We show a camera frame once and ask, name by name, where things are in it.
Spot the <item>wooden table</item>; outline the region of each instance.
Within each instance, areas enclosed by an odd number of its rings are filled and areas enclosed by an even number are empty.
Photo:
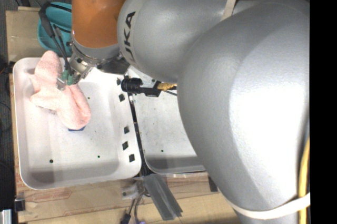
[[[9,61],[24,57],[41,57],[45,50],[37,40],[38,8],[19,7],[6,12]],[[34,190],[24,184],[19,172],[15,97],[13,77],[11,90],[13,139],[17,199],[25,201],[25,210],[18,212],[18,222],[43,223],[120,223],[131,201],[123,200],[121,189],[133,179],[108,181],[52,190]],[[151,198],[144,198],[138,207],[138,218],[148,223],[240,223],[233,209],[219,192],[211,192],[206,172],[165,178],[181,206],[182,217],[163,221]]]

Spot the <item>blue object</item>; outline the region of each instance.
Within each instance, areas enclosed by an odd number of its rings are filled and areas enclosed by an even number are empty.
[[[68,129],[69,131],[82,131],[82,130],[84,130],[84,128],[85,128],[85,126],[84,127],[82,127],[81,129]]]
[[[71,4],[68,3],[52,2],[52,4],[72,9]],[[49,18],[52,26],[55,24],[60,28],[64,44],[70,41],[70,33],[72,29],[72,13],[64,9],[50,6],[46,10],[46,15]],[[41,20],[39,20],[37,24],[37,39],[44,49],[51,50],[61,56],[54,41],[47,35],[44,28],[42,27]],[[72,55],[71,47],[65,46],[65,50],[67,57],[70,57]]]

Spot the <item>white container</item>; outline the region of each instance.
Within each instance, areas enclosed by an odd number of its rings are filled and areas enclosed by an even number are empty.
[[[152,78],[130,66],[129,77],[142,81]],[[144,94],[133,96],[144,159],[158,174],[204,171],[181,121],[177,97],[161,92],[153,98]]]
[[[123,76],[92,69],[79,82],[92,117],[83,131],[70,132],[55,112],[29,100],[34,89],[28,73],[34,73],[39,60],[21,59],[13,69],[19,167],[25,184],[50,189],[137,175],[142,163],[130,104],[116,82]]]

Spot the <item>pink towel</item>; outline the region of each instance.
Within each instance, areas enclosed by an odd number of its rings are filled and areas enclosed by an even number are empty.
[[[78,84],[66,85],[63,91],[56,88],[62,66],[56,53],[47,51],[30,75],[34,92],[31,101],[40,107],[57,112],[62,123],[69,129],[79,130],[88,124],[91,111]]]

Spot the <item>white strap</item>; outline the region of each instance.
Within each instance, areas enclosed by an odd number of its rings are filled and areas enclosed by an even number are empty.
[[[227,0],[225,9],[223,11],[223,15],[220,21],[223,21],[224,19],[227,19],[228,17],[232,16],[235,3],[236,3],[236,0]]]
[[[304,197],[298,198],[296,200],[287,202],[284,205],[281,205],[279,207],[276,207],[274,209],[268,210],[268,211],[251,211],[243,209],[232,202],[226,201],[229,203],[231,207],[238,213],[249,217],[249,218],[255,218],[255,219],[273,219],[273,218],[280,218],[286,215],[290,215],[291,213],[295,213],[297,211],[300,211],[310,205],[310,192],[305,195]]]

